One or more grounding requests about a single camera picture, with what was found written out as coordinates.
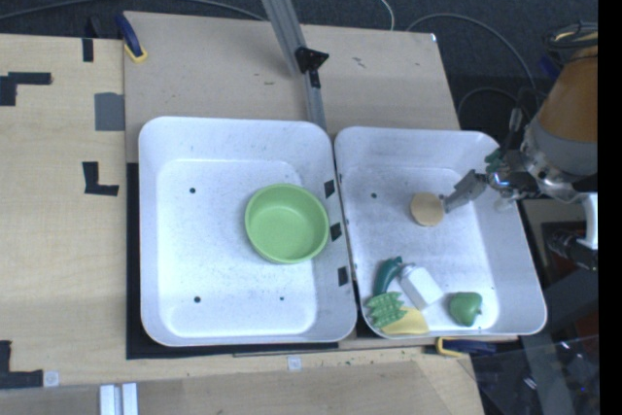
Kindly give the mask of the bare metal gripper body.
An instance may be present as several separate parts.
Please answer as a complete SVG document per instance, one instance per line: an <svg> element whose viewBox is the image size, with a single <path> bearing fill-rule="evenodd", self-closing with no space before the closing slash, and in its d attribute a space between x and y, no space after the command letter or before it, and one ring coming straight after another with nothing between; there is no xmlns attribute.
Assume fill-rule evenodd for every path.
<svg viewBox="0 0 622 415"><path fill-rule="evenodd" d="M563 203L579 203L585 193L574 183L576 175L554 166L541 153L530 156L519 150L496 149L485 157L489 185L507 199L548 196Z"/></svg>

